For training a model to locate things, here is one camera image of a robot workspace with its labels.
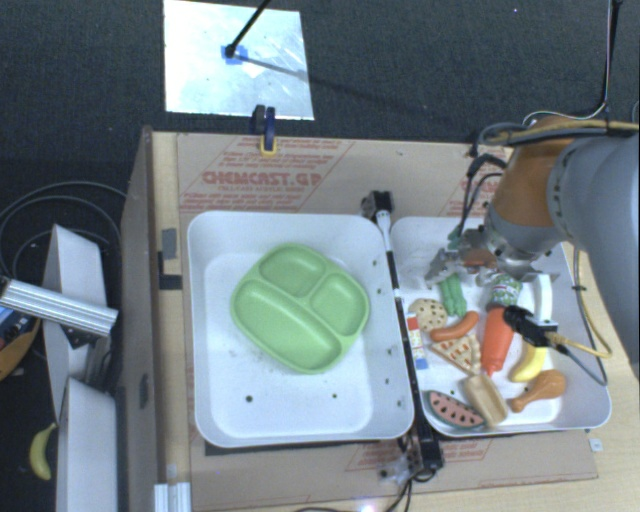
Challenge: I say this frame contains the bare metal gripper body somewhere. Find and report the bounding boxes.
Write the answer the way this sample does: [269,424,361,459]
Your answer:
[458,227,545,285]

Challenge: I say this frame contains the green asparagus bunch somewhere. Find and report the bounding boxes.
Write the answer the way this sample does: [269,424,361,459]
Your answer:
[438,272,469,318]

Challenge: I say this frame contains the small can with green label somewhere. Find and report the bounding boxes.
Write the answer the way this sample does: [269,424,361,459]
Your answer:
[485,273,524,312]

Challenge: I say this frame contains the tan chocolate chip biscuit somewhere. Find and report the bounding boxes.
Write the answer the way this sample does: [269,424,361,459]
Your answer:
[408,298,448,334]

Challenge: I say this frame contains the orange sausage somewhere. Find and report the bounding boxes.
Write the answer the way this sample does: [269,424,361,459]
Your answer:
[429,310,481,344]

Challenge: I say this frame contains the thin black and white rod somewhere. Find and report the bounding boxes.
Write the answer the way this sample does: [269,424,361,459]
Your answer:
[378,211,429,437]

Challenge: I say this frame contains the orange squeeze bottle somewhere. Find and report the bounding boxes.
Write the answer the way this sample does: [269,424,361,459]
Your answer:
[479,306,516,378]

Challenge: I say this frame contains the white packet red blue print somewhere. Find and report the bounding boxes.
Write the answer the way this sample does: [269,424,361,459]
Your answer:
[405,311,431,371]

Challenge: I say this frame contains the pizza slice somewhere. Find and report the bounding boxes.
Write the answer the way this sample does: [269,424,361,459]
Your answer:
[430,333,483,377]

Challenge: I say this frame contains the yellow banana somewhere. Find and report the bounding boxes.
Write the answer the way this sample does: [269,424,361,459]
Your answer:
[28,422,59,482]
[508,341,549,384]

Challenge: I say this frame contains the brown chicken drumstick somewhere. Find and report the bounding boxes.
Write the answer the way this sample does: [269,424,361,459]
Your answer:
[506,369,568,414]

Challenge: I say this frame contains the red watermelon slice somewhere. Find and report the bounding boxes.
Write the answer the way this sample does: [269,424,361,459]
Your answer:
[423,390,487,432]

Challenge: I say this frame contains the green divided plate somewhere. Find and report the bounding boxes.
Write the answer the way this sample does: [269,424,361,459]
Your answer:
[229,242,372,376]

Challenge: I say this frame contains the white plastic tray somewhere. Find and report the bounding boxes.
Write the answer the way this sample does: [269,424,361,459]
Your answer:
[186,209,417,449]
[389,215,614,439]

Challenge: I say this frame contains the brown cardboard board red print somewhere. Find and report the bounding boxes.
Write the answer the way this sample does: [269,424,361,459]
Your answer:
[175,131,600,512]

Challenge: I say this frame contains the black cylinder on white bracket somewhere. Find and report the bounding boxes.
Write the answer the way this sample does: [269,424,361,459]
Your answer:
[502,274,560,347]

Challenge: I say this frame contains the black block with thin wires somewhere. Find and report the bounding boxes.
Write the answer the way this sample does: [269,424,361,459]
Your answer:
[361,190,397,222]
[416,424,446,472]

